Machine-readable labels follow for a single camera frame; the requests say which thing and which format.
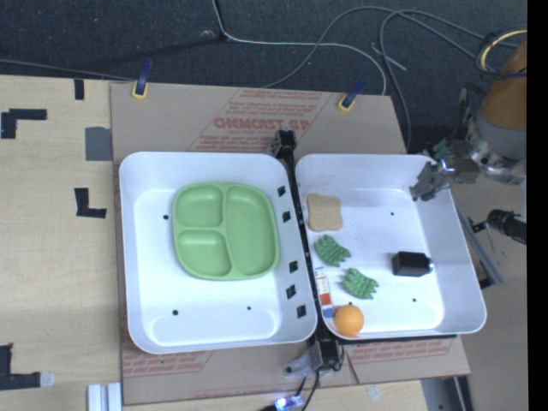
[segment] cardboard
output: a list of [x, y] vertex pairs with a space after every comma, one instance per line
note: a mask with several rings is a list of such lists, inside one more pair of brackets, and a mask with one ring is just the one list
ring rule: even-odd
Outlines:
[[[146, 99], [135, 100], [131, 89], [110, 84], [124, 404], [294, 391], [300, 381], [284, 379], [283, 363], [302, 354], [305, 342], [163, 356], [133, 345], [118, 169], [139, 151], [268, 152], [277, 129], [295, 131], [297, 160], [321, 152], [405, 153], [390, 98], [360, 95], [342, 113], [341, 93], [150, 84]], [[320, 388], [469, 373], [460, 337], [345, 347], [342, 370], [323, 377]]]

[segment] white tray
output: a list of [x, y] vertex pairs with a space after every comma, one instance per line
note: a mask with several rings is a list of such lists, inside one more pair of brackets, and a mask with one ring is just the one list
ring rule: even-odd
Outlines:
[[[266, 194], [280, 243], [272, 272], [219, 282], [182, 269], [173, 242], [172, 200], [180, 188], [198, 182], [241, 182]], [[275, 158], [137, 152], [122, 162], [120, 194], [128, 328], [141, 349], [166, 354], [300, 342], [313, 334], [318, 317], [300, 232], [285, 168]], [[291, 219], [284, 222], [287, 211]]]
[[[413, 201], [409, 187], [427, 161], [421, 155], [308, 155], [296, 166], [305, 221], [310, 193], [341, 200], [343, 226], [314, 232], [307, 226], [314, 268], [327, 276], [333, 307], [358, 306], [366, 322], [349, 340], [424, 337], [472, 333], [486, 312], [449, 190], [429, 201]], [[313, 250], [331, 235], [352, 257], [340, 268], [325, 265]], [[422, 277], [398, 277], [391, 258], [398, 251], [424, 253], [433, 271]], [[360, 300], [341, 286], [345, 270], [357, 268], [378, 281], [372, 300]], [[323, 306], [324, 322], [333, 324], [332, 306]]]

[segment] blue clip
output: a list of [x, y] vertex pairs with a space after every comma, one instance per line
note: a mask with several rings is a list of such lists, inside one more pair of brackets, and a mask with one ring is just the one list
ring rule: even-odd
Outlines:
[[366, 86], [366, 81], [363, 79], [359, 80], [354, 88], [352, 88], [350, 93], [339, 101], [337, 105], [338, 110], [342, 113], [348, 113], [350, 110], [352, 110], [352, 107], [354, 107], [354, 104], [356, 102], [356, 96], [361, 93], [364, 86]]
[[139, 79], [135, 81], [131, 95], [136, 100], [145, 100], [148, 94], [148, 75], [151, 73], [152, 58], [145, 58], [140, 68]]

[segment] orange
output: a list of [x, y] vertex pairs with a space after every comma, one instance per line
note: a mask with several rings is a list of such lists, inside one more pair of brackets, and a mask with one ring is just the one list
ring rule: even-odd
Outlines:
[[359, 307], [352, 304], [339, 307], [335, 311], [335, 327], [343, 335], [356, 335], [365, 322]]

